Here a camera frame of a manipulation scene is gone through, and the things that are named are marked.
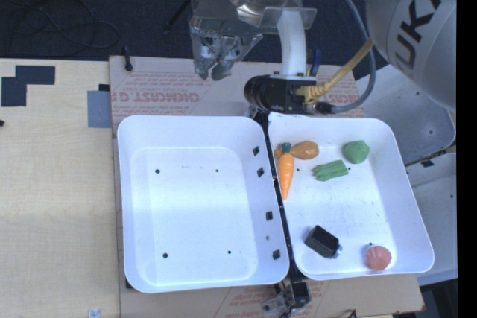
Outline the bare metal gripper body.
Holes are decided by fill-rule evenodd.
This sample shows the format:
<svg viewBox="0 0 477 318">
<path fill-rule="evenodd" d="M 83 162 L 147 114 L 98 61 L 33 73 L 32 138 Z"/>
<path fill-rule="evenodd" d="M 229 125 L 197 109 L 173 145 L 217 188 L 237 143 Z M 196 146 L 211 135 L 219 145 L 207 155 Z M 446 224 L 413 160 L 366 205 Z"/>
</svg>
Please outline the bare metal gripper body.
<svg viewBox="0 0 477 318">
<path fill-rule="evenodd" d="M 265 34 L 277 34 L 284 11 L 300 15 L 309 29 L 309 9 L 302 0 L 192 0 L 191 27 L 219 41 L 236 38 L 243 46 L 254 46 Z"/>
</svg>

